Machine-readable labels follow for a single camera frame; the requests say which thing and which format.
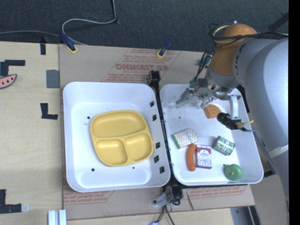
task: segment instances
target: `green lime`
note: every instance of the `green lime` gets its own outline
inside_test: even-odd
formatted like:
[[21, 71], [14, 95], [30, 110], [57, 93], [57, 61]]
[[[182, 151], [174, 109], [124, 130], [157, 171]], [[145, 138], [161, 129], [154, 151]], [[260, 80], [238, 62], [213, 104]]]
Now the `green lime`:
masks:
[[236, 181], [242, 176], [242, 168], [237, 164], [231, 164], [225, 167], [225, 176], [229, 180]]

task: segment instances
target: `yellow plate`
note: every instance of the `yellow plate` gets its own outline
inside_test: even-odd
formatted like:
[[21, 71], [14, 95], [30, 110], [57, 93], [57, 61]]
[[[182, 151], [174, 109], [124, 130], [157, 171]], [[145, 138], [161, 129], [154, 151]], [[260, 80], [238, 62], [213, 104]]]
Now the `yellow plate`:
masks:
[[134, 110], [96, 115], [90, 123], [90, 134], [98, 158], [108, 166], [142, 162], [153, 153], [148, 124]]

